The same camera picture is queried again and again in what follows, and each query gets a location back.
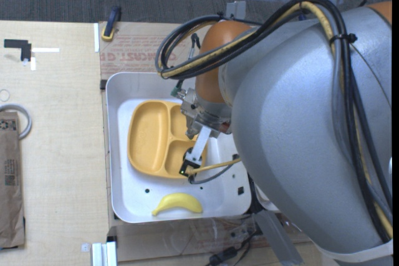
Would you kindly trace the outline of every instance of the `yellow divided plate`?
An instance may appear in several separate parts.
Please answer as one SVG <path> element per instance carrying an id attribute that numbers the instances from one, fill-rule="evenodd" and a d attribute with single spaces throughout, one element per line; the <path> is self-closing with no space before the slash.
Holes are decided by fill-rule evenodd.
<path id="1" fill-rule="evenodd" d="M 185 135 L 186 117 L 180 104 L 163 100 L 147 100 L 139 104 L 130 120 L 127 153 L 138 171 L 164 178 L 186 178 L 179 174 L 183 156 L 194 147 L 195 138 Z M 202 165 L 206 160 L 206 148 Z"/>

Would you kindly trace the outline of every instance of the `wooden table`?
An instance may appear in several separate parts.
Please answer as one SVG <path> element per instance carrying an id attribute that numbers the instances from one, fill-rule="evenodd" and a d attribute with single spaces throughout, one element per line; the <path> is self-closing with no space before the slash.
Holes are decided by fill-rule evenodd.
<path id="1" fill-rule="evenodd" d="M 100 58 L 94 24 L 0 21 L 0 38 L 23 39 L 36 53 L 36 70 L 23 66 L 19 49 L 0 46 L 0 89 L 6 103 L 32 116 L 21 140 L 26 243 L 0 252 L 0 265 L 90 265 L 90 247 L 109 230 Z M 21 115 L 21 126 L 24 117 Z M 297 245 L 307 265 L 321 265 L 310 243 Z M 204 265 L 209 254 L 140 260 L 121 265 Z M 270 248 L 251 250 L 241 265 L 278 266 Z"/>

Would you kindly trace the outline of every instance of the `toy banana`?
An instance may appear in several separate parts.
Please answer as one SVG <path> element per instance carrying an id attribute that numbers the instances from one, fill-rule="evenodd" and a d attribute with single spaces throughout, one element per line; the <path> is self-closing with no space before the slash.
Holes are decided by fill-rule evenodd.
<path id="1" fill-rule="evenodd" d="M 156 216 L 160 211 L 173 207 L 182 207 L 195 213 L 202 212 L 202 205 L 194 196 L 187 193 L 171 193 L 161 199 L 158 207 L 152 211 L 152 214 Z"/>

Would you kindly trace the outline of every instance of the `cable tie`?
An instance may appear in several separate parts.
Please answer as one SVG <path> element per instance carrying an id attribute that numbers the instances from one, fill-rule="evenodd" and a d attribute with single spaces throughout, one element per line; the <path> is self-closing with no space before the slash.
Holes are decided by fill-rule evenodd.
<path id="1" fill-rule="evenodd" d="M 337 35 L 331 37 L 331 39 L 330 39 L 330 45 L 331 45 L 334 41 L 336 41 L 337 39 L 346 39 L 346 40 L 349 41 L 350 44 L 353 44 L 353 43 L 357 40 L 357 37 L 356 37 L 355 34 L 337 34 Z"/>

